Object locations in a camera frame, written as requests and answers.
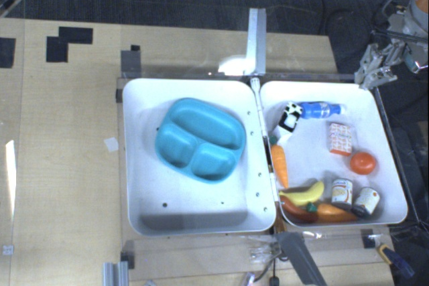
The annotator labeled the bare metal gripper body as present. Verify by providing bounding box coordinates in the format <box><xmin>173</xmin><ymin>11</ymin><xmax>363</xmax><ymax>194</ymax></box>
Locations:
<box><xmin>385</xmin><ymin>9</ymin><xmax>429</xmax><ymax>68</ymax></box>

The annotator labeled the blue plastic bottle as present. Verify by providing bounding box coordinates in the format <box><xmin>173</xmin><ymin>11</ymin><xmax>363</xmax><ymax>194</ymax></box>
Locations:
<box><xmin>299</xmin><ymin>100</ymin><xmax>347</xmax><ymax>120</ymax></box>

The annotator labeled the orange and white carton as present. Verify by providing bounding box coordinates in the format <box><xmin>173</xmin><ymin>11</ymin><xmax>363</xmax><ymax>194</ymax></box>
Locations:
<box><xmin>327</xmin><ymin>122</ymin><xmax>354</xmax><ymax>157</ymax></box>

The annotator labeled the orange toy fruit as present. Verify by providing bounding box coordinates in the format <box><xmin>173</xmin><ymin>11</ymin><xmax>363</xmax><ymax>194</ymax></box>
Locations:
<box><xmin>349</xmin><ymin>151</ymin><xmax>377</xmax><ymax>175</ymax></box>

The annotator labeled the white plastic tray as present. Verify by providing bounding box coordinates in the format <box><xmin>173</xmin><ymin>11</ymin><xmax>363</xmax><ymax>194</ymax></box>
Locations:
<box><xmin>259</xmin><ymin>80</ymin><xmax>410</xmax><ymax>229</ymax></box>
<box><xmin>121</xmin><ymin>78</ymin><xmax>278</xmax><ymax>238</ymax></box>

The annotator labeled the white and yellow can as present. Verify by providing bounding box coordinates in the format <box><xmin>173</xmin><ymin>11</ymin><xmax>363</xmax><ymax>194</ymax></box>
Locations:
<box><xmin>331</xmin><ymin>178</ymin><xmax>354</xmax><ymax>207</ymax></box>

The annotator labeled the white and orange can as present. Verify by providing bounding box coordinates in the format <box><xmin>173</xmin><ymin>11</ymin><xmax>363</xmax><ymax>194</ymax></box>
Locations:
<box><xmin>351</xmin><ymin>187</ymin><xmax>381</xmax><ymax>219</ymax></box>

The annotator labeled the orange carrot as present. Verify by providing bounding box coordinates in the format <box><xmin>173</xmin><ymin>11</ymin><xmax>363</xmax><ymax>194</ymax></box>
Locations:
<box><xmin>306</xmin><ymin>202</ymin><xmax>359</xmax><ymax>224</ymax></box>
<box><xmin>269</xmin><ymin>135</ymin><xmax>290</xmax><ymax>190</ymax></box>

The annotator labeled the yellow banana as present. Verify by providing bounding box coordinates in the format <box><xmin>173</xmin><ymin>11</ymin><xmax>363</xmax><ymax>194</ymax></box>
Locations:
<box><xmin>278</xmin><ymin>180</ymin><xmax>326</xmax><ymax>207</ymax></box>

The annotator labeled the red sausage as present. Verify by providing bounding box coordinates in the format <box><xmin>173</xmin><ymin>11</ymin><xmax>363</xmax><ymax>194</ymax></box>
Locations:
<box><xmin>279</xmin><ymin>195</ymin><xmax>319</xmax><ymax>224</ymax></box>

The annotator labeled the blue divided plate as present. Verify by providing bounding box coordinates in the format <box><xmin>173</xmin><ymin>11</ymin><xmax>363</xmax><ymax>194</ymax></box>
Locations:
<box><xmin>154</xmin><ymin>97</ymin><xmax>247</xmax><ymax>185</ymax></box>

